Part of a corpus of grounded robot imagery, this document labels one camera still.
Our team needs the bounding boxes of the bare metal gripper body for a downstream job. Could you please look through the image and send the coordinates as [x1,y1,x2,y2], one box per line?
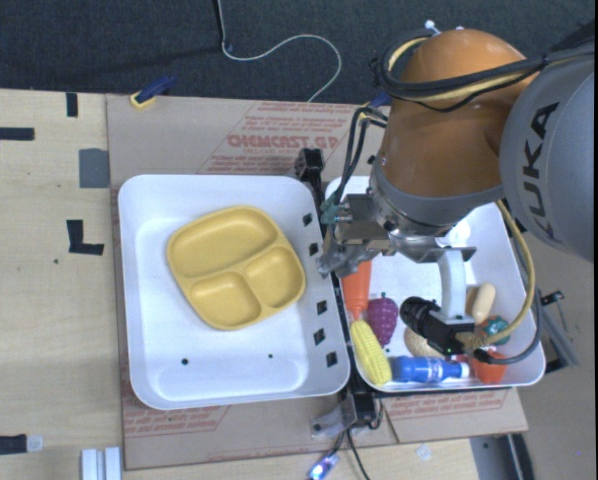
[333,192,456,260]

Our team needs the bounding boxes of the orange carrot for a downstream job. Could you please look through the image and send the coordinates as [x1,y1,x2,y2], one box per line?
[340,259,374,320]

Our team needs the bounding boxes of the purple grapes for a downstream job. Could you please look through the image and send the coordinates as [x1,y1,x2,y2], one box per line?
[366,292,400,347]

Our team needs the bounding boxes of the white plastic tray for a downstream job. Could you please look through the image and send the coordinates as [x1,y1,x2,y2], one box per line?
[117,173,352,412]
[323,174,547,394]

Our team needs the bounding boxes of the yellow corn cob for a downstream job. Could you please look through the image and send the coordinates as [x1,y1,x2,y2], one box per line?
[349,318,393,387]

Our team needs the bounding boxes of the yellow divided plate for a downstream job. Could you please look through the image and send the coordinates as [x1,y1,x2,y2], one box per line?
[165,204,307,332]

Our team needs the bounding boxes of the tan potato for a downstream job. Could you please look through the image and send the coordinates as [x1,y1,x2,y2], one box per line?
[403,326,446,360]

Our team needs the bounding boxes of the blue bottle white cap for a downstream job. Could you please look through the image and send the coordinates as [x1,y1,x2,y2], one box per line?
[389,354,472,385]

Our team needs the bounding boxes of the beige bread roll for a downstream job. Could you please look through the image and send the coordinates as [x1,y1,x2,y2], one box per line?
[464,281,497,326]

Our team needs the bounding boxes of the green can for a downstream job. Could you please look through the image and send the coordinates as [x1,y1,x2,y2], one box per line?
[479,315,511,347]

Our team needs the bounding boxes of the orange cup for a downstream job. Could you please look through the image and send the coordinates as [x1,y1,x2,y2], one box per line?
[468,349,509,385]

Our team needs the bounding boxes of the brown cardboard board red print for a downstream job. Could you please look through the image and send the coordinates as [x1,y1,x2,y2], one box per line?
[105,92,529,471]

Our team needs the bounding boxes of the black block with thin wires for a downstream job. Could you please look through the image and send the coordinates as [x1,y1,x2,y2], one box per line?
[295,147,326,185]
[347,386,382,430]

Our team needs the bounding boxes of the black cylinder on white bracket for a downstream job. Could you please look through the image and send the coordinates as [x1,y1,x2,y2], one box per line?
[399,245,478,358]

